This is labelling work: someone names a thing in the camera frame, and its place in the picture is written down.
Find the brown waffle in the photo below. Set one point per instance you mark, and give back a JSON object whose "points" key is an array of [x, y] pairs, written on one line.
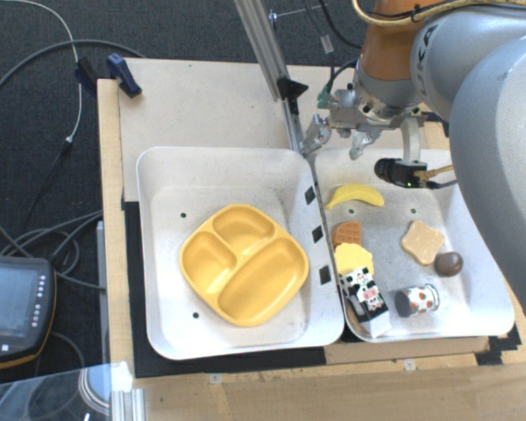
{"points": [[347, 233]]}

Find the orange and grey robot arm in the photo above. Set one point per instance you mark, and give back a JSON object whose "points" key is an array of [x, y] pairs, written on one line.
{"points": [[486, 103]]}

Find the white plastic tray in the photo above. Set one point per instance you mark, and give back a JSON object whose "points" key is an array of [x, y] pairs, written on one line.
{"points": [[171, 279], [421, 323]]}

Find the beige bread slice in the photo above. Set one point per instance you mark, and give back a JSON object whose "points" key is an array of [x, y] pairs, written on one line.
{"points": [[423, 241]]}

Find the black cylinder on white bracket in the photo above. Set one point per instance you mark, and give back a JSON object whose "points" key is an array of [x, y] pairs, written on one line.
{"points": [[399, 171]]}

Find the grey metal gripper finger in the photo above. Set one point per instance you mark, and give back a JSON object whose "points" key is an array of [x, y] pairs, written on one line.
{"points": [[363, 142], [316, 135]]}

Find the yellow banana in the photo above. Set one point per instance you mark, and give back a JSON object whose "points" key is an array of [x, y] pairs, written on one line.
{"points": [[355, 193]]}

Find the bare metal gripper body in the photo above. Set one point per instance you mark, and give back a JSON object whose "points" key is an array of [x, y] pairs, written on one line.
{"points": [[355, 112]]}

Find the brown round doughnut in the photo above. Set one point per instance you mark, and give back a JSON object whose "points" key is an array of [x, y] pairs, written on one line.
{"points": [[448, 264]]}

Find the pale wood board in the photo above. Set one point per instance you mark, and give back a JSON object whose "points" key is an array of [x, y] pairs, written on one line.
{"points": [[210, 112]]}

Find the cow print milk carton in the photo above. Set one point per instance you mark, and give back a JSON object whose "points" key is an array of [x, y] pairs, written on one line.
{"points": [[368, 298]]}

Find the yellow divided plate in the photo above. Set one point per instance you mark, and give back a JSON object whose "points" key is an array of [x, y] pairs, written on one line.
{"points": [[245, 266]]}

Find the strawberry print can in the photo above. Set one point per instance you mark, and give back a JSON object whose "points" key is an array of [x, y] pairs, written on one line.
{"points": [[418, 300]]}

